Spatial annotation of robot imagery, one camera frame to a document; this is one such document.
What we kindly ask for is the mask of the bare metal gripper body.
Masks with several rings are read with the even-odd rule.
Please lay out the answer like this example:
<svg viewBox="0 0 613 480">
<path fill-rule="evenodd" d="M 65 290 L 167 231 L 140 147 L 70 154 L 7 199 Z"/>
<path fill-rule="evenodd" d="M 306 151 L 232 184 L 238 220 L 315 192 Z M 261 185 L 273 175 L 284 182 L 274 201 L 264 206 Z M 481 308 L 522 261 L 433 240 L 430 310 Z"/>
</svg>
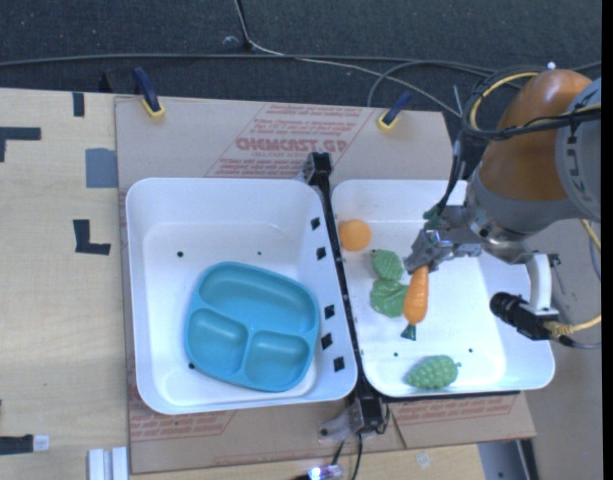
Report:
<svg viewBox="0 0 613 480">
<path fill-rule="evenodd" d="M 432 242 L 450 240 L 454 254 L 449 259 L 476 257 L 486 252 L 507 264 L 524 264 L 532 258 L 526 235 L 511 231 L 478 206 L 433 206 L 424 213 L 424 230 Z"/>
</svg>

